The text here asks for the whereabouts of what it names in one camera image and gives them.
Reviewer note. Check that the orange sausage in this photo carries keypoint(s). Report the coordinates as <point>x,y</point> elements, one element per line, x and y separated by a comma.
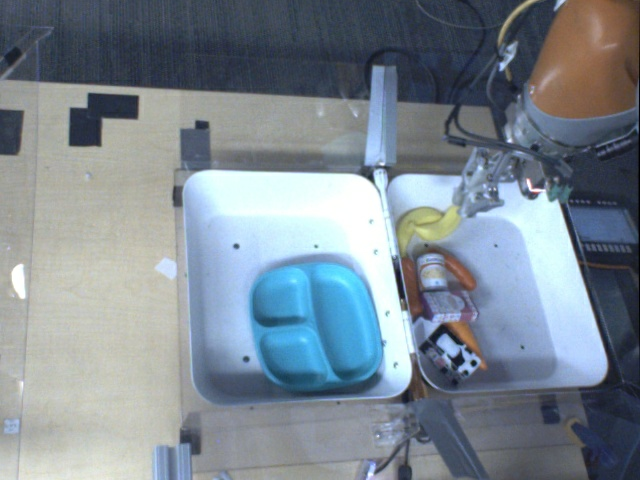
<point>461,270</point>
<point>412,293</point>

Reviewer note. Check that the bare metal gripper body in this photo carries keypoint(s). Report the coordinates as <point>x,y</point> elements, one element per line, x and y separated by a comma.
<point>525,160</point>

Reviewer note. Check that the black and white carton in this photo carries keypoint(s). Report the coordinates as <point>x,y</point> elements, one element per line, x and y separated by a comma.
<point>450,355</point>

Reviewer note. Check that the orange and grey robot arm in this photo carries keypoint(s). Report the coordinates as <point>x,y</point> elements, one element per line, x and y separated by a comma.
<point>585,53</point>

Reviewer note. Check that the yellow banana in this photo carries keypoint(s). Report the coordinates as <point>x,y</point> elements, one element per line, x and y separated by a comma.
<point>425,220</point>

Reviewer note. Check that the white plastic tray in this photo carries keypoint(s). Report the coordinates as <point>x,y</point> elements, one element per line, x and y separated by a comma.
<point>540,293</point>
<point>225,293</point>

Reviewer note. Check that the black cylinder on white bracket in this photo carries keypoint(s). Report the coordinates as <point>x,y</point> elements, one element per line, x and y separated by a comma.
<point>618,145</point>

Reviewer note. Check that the orange carrot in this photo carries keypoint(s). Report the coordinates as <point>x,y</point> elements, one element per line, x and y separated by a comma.
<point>467,338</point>

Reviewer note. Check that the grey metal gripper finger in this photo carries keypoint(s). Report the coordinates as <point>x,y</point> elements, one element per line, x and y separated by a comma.
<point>489,194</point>
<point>467,188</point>

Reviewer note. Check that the blue divided plate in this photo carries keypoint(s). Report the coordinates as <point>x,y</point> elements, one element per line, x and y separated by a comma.
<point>320,328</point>

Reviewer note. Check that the small white and orange can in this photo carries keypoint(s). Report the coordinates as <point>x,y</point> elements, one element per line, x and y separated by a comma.
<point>432,270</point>

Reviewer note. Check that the pink carton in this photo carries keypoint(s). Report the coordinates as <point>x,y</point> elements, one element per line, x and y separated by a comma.
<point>449,305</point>

